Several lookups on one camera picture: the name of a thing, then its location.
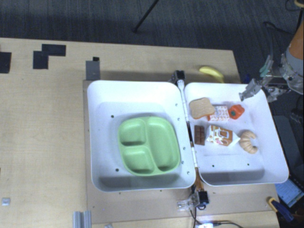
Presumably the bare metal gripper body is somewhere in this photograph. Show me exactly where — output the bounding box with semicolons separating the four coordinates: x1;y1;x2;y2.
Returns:
261;55;304;93

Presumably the orange toy vegetable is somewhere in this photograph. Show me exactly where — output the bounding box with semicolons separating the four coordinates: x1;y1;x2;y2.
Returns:
228;104;246;120

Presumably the small orange and white carton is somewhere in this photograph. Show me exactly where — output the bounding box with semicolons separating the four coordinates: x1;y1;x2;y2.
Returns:
207;105;231;122

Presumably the yellow banana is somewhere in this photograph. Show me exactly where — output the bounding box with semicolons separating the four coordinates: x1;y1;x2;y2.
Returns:
199;66;225;84

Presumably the tan bread slice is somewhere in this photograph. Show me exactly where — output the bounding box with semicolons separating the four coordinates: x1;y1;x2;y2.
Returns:
189;97;216;120

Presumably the tan croissant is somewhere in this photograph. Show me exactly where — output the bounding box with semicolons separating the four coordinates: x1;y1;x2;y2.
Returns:
239;130;259;155

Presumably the large white and orange carton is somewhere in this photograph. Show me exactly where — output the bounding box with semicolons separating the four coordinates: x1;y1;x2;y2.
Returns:
205;124;241;148

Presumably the thin black and white rod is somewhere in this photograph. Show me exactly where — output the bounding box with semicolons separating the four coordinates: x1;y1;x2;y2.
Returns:
177;79;205;192

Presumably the brown chocolate bar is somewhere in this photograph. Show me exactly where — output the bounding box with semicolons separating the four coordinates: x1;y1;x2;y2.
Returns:
194;124;206;146

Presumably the white plastic tray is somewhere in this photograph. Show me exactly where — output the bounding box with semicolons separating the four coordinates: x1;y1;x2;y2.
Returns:
184;82;290;187
86;79;197;193

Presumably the green divided plate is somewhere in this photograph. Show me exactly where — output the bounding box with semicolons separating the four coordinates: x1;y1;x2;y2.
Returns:
117;116;181;177

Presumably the black block with wires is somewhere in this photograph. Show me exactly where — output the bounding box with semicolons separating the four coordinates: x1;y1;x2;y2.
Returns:
174;70;186;82
198;190;211;210

